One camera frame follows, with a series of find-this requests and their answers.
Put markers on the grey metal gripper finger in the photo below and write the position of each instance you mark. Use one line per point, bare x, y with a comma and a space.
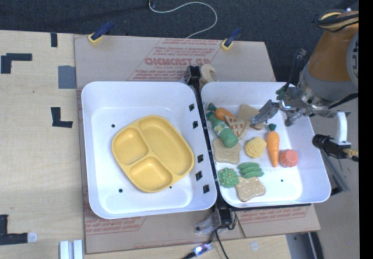
294, 117
265, 112

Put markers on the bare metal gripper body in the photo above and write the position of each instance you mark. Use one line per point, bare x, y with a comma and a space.
303, 103

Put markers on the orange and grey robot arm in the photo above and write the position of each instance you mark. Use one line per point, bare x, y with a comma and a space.
329, 59

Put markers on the brown toy biscuit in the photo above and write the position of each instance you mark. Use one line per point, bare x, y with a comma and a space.
258, 127

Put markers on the tan bread slice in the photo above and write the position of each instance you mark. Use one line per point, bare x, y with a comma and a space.
247, 112

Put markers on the toy pizza slice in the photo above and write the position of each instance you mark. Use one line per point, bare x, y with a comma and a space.
237, 128

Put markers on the large orange carrot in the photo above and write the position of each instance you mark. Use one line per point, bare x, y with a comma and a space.
273, 145

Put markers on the yellow corn piece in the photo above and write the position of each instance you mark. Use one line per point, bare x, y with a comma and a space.
255, 147

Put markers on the small orange carrot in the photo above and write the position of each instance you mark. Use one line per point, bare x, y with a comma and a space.
223, 112

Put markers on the green toy bottle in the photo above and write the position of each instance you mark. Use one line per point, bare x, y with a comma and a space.
225, 133

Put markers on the white plastic tray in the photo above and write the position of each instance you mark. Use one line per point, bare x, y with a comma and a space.
303, 170
102, 147

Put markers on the beige toast slice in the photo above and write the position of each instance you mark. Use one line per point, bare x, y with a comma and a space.
225, 154

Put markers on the green pea pods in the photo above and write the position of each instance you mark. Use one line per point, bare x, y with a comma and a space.
250, 170

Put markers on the beige toy piece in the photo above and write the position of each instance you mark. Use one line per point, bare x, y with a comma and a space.
207, 72

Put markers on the green broccoli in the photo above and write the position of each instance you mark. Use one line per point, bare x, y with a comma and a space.
228, 177

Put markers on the speckled bread slice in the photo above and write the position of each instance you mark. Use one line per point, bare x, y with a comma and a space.
250, 189

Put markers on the yellow divided plate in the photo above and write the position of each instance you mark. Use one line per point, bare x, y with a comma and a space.
163, 141

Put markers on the brown cardboard board red print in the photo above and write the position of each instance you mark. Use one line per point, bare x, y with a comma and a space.
116, 56

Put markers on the black cylinder on white bracket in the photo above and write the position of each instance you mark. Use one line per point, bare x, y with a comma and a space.
342, 129

